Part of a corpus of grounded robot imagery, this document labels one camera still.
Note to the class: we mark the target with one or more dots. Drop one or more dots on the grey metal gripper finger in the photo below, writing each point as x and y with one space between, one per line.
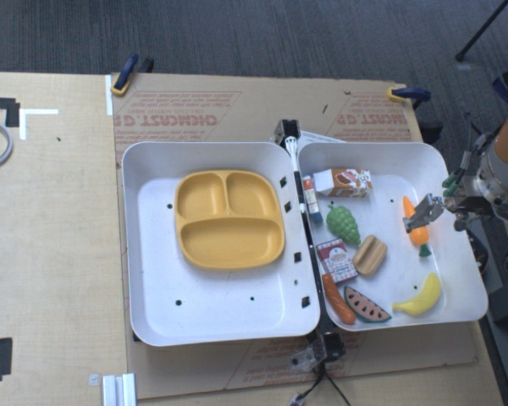
419 221
430 205

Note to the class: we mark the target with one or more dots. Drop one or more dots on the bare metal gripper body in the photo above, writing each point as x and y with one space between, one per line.
470 205

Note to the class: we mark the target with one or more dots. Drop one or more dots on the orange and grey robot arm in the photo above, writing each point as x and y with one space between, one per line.
504 142

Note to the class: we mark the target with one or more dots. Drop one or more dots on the orange carrot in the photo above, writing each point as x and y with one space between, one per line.
420 236

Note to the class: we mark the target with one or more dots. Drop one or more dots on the white plastic tray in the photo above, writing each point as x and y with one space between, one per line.
406 163
220 303

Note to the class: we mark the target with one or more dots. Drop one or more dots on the tan hot dog bun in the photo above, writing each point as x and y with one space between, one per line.
369 255

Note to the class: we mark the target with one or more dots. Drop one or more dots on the yellow banana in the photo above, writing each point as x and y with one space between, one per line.
425 296

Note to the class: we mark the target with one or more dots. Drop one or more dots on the green grapes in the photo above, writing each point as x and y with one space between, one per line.
343 224

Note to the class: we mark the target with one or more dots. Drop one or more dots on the orange and white carton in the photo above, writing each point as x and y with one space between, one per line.
347 182

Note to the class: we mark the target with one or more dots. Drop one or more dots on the red and white packet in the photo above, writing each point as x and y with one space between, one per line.
336 261

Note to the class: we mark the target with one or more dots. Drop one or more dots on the watermelon slice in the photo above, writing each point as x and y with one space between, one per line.
364 307

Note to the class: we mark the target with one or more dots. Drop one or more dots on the orange sausage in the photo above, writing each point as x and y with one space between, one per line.
338 300

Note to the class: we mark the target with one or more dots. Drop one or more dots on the thin black and white rod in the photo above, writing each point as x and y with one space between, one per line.
306 222

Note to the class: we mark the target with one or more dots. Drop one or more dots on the white paper sheet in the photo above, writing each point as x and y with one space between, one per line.
317 137

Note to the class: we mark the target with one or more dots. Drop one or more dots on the yellow divided plate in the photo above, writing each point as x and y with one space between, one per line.
230 235

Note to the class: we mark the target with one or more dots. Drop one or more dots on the brown cardboard board red print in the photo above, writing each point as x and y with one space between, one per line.
245 108

